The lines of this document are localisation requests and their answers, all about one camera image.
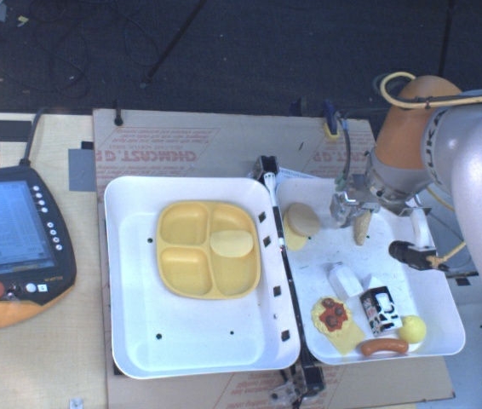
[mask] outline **black floor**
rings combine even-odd
[[[330,100],[341,112],[364,109],[358,115],[377,131],[388,107],[374,89],[383,73],[482,89],[482,0],[3,4],[0,112],[89,114],[118,104],[289,115],[303,99],[298,112],[319,116]]]

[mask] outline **tennis ball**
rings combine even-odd
[[[398,329],[401,339],[407,343],[420,343],[427,335],[427,325],[417,315],[402,317],[402,327]]]

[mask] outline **sausage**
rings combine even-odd
[[[376,351],[395,351],[397,353],[405,353],[410,345],[403,339],[395,337],[379,337],[364,341],[360,344],[360,351],[364,356],[370,356]]]

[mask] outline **cardboard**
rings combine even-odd
[[[103,193],[115,177],[247,176],[259,156],[299,174],[336,177],[345,165],[343,139],[330,140],[322,118],[254,117],[188,112],[94,110],[95,170],[103,278],[106,382],[109,407],[194,409],[275,408],[284,383],[278,371],[202,374],[136,380],[115,368],[111,349],[110,292]],[[374,138],[366,121],[349,120],[351,171],[361,173]],[[348,409],[449,399],[454,396],[442,357],[323,366],[326,389],[302,407]]]

